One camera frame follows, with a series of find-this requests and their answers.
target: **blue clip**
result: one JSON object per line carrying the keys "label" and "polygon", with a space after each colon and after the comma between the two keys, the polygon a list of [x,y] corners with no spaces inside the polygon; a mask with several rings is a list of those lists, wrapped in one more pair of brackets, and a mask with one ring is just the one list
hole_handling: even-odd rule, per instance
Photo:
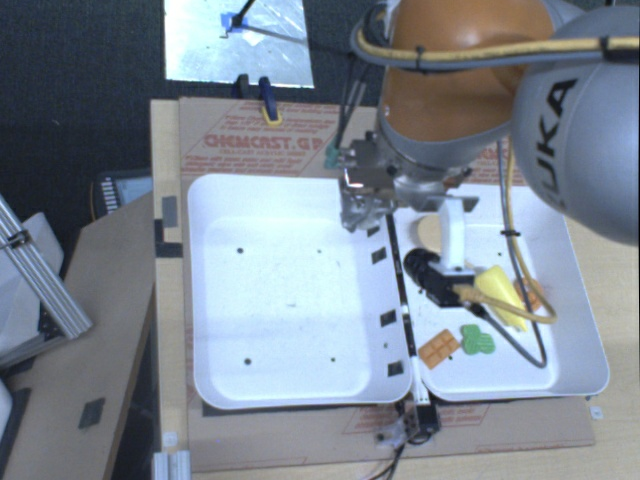
{"label": "blue clip", "polygon": [[279,126],[282,123],[282,115],[278,112],[276,105],[276,97],[273,94],[273,88],[269,77],[263,76],[258,81],[260,86],[260,98],[264,101],[262,114],[269,126]]}
{"label": "blue clip", "polygon": [[[233,22],[231,21],[235,15],[236,15],[235,12],[223,12],[220,15],[220,22],[222,23],[222,26],[227,32],[233,32],[234,30],[238,30],[238,28],[240,28],[240,27],[234,28]],[[249,26],[249,21],[247,20],[247,18],[242,18],[242,28],[248,27],[248,26]]]}

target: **black clip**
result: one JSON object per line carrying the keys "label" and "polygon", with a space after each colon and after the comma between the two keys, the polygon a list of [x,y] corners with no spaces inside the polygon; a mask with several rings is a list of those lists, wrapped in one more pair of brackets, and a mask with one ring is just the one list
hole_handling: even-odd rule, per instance
{"label": "black clip", "polygon": [[640,50],[637,48],[614,50],[609,44],[609,39],[609,36],[600,38],[600,52],[604,60],[623,64],[638,64],[640,61]]}
{"label": "black clip", "polygon": [[422,69],[420,66],[420,62],[422,61],[422,54],[425,52],[423,46],[416,46],[416,71],[422,73],[423,75],[427,74],[425,69]]}
{"label": "black clip", "polygon": [[515,229],[503,229],[500,234],[504,236],[520,236],[521,233]]}
{"label": "black clip", "polygon": [[7,238],[6,243],[0,245],[0,250],[11,247],[12,249],[16,249],[21,245],[25,245],[31,242],[31,235],[26,229],[21,229],[15,235],[11,235]]}

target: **orange block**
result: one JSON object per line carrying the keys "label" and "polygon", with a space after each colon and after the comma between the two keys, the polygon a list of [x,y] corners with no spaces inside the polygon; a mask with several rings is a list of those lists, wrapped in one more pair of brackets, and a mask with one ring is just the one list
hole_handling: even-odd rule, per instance
{"label": "orange block", "polygon": [[433,370],[459,348],[460,343],[458,343],[458,340],[453,337],[453,334],[448,329],[445,329],[422,345],[418,350],[418,355],[429,370]]}

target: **cardboard sheet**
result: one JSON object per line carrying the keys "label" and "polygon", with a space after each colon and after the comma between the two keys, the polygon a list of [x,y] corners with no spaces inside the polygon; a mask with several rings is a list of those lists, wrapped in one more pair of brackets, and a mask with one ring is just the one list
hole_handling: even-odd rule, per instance
{"label": "cardboard sheet", "polygon": [[[189,246],[184,238],[188,236],[184,194],[190,183],[209,172],[320,177],[339,174],[324,170],[322,165],[324,148],[336,129],[337,107],[280,105],[288,124],[272,129],[260,121],[256,102],[182,99],[179,103],[182,187],[181,193],[175,195],[183,201],[188,448],[193,471],[197,472],[378,460],[390,456],[388,448],[376,446],[375,434],[396,420],[393,406],[225,412],[203,404],[193,387]],[[345,140],[364,136],[373,126],[374,116],[374,109],[358,109]],[[497,180],[495,159],[495,150],[492,153],[488,149],[481,155],[475,163],[474,182]],[[588,411],[581,398],[447,405],[440,408],[440,417],[441,432],[428,444],[407,450],[407,456],[594,443]]]}

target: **yellow object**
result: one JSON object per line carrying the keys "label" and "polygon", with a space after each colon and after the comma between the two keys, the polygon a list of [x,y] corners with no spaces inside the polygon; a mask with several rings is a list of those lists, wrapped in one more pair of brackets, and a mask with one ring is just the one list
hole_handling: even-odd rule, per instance
{"label": "yellow object", "polygon": [[260,109],[262,111],[262,117],[264,117],[264,120],[267,122],[267,124],[269,126],[272,127],[276,127],[276,126],[280,126],[282,124],[282,114],[280,113],[280,111],[278,110],[278,119],[276,119],[275,121],[272,121],[271,119],[269,119],[269,114],[267,113],[267,108],[266,107],[262,107]]}
{"label": "yellow object", "polygon": [[[491,267],[489,270],[486,270],[482,274],[476,276],[475,286],[488,297],[506,302],[507,304],[521,308],[524,311],[524,307],[520,297],[518,297],[518,293],[511,284],[511,281],[507,277],[505,271],[499,266],[496,265]],[[527,322],[524,318],[514,315],[513,313],[509,313],[508,311],[495,307],[491,304],[489,307],[505,325],[511,325],[522,331],[527,331]]]}

